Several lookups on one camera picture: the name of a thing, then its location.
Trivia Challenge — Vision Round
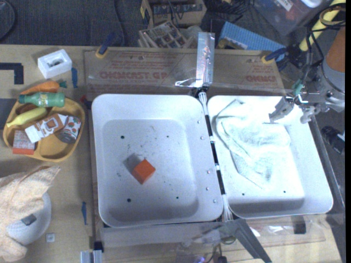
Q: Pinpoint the thin black and white rod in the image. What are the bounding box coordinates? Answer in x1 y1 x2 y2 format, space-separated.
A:
198 90 234 222

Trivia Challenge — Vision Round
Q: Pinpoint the yellow banana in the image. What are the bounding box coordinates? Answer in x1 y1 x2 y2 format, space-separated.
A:
5 106 48 129

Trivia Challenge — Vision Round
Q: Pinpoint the wooden compartment box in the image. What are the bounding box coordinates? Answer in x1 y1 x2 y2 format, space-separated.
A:
138 20 193 49

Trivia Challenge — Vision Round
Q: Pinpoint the clear plastic storage bin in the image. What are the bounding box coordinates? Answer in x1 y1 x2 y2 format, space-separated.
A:
247 0 342 36

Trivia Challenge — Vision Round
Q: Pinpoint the blue ribbed box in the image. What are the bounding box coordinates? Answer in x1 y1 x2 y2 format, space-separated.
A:
218 20 286 58

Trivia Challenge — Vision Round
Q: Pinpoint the white towel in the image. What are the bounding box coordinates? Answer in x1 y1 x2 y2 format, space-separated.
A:
212 99 293 189

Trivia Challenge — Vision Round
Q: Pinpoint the white and orange carton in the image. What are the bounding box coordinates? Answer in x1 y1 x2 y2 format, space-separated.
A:
24 113 69 144

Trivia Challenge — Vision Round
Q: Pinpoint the orange and white packet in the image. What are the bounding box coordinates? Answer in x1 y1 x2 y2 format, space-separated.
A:
12 129 37 156

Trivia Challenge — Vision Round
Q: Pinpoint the brown cardboard board red print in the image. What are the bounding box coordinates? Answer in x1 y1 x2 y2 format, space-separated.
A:
83 49 327 248

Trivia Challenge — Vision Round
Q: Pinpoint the green bottle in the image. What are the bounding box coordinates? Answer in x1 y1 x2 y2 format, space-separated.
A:
18 92 66 108

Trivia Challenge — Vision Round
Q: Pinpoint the orange cube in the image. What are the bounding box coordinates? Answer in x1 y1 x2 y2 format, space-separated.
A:
132 158 156 185

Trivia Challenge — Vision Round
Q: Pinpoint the black cylinder on white bracket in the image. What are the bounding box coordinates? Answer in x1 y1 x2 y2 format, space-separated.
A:
320 125 346 155

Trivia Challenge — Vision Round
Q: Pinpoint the white foam box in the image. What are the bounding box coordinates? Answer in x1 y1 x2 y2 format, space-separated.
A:
37 48 73 80

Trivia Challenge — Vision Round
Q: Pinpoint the white plastic tray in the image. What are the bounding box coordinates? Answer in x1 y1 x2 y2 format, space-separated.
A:
90 93 224 228
206 95 334 220

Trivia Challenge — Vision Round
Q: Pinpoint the pale yellow cloth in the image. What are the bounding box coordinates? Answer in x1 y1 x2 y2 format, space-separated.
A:
0 165 61 263

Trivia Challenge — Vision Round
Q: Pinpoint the orange carrot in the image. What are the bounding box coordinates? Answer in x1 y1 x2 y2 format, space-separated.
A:
20 80 68 96

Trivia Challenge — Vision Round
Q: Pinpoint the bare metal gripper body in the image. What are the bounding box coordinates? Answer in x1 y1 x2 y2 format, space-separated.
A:
295 88 335 112

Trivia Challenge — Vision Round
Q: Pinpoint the small can with tomato print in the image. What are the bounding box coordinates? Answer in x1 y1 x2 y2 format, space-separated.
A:
56 115 82 144

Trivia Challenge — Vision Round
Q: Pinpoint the orange divided plate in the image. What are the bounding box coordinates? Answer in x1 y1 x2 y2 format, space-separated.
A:
2 95 86 163

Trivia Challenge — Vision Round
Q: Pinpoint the white bowl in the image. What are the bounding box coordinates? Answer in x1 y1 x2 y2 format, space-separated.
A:
5 191 52 247

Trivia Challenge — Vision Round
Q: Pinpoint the brown cardboard box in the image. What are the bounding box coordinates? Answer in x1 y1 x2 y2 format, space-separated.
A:
140 0 208 29

